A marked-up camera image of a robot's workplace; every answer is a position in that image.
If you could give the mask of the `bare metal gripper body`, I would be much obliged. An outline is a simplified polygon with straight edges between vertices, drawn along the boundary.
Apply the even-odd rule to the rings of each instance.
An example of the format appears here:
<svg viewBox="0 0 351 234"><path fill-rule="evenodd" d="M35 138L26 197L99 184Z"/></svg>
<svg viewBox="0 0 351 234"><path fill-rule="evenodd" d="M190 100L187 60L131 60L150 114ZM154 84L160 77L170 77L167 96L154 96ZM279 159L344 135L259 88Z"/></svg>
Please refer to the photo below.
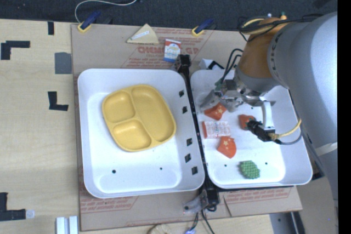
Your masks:
<svg viewBox="0 0 351 234"><path fill-rule="evenodd" d="M262 93L251 90L241 81L235 79L225 79L220 90L220 101L234 100L242 101L252 107L262 106Z"/></svg>

